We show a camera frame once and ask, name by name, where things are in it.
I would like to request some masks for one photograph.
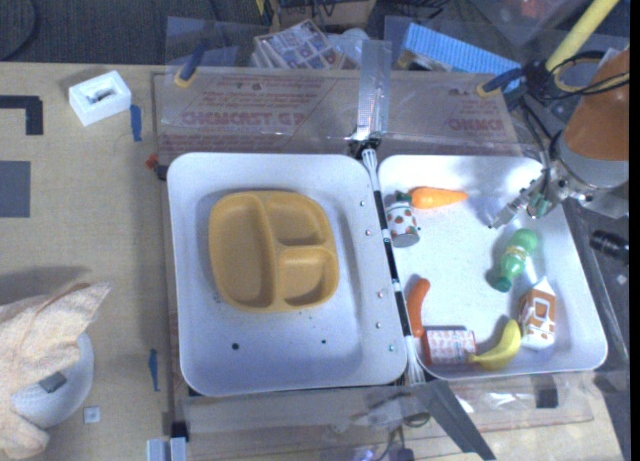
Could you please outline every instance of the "chocolate milk carton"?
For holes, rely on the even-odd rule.
[[[542,278],[520,300],[518,322],[521,345],[540,350],[555,340],[556,295],[547,278]]]

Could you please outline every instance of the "white tray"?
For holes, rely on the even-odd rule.
[[[208,396],[386,384],[407,354],[368,174],[341,155],[190,153],[167,176],[180,365]],[[242,190],[296,191],[316,200],[334,233],[340,283],[326,303],[251,313],[218,294],[209,212]]]
[[[464,326],[473,330],[478,351],[493,347],[509,318],[517,318],[520,296],[546,275],[557,295],[556,342],[544,351],[521,348],[502,370],[478,364],[432,365],[442,379],[515,376],[592,370],[607,355],[607,341],[562,207],[542,219],[521,213],[509,225],[488,224],[522,187],[540,175],[537,161],[508,156],[397,155],[379,168],[383,198],[396,190],[432,186],[466,191],[469,198],[415,213],[420,241],[394,249],[405,296],[417,278],[431,282],[422,307],[426,326]],[[487,273],[495,267],[511,234],[521,227],[538,233],[540,245],[508,293],[494,290]],[[421,361],[422,346],[416,341]]]

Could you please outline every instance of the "orange carrot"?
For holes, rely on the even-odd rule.
[[[409,191],[411,204],[417,209],[433,209],[466,200],[469,195],[464,191],[451,191],[435,187],[416,187]]]
[[[426,278],[420,278],[407,297],[407,312],[409,313],[409,323],[411,324],[411,332],[415,338],[420,338],[424,333],[422,325],[422,302],[427,292],[431,288],[431,282]]]

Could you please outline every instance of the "white switch box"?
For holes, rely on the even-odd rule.
[[[131,91],[117,71],[69,88],[69,103],[86,127],[131,107]]]

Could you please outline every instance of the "beige cloth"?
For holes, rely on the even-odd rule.
[[[0,307],[0,450],[9,457],[35,456],[49,441],[19,414],[11,396],[78,362],[78,336],[110,290],[107,283],[76,285]]]

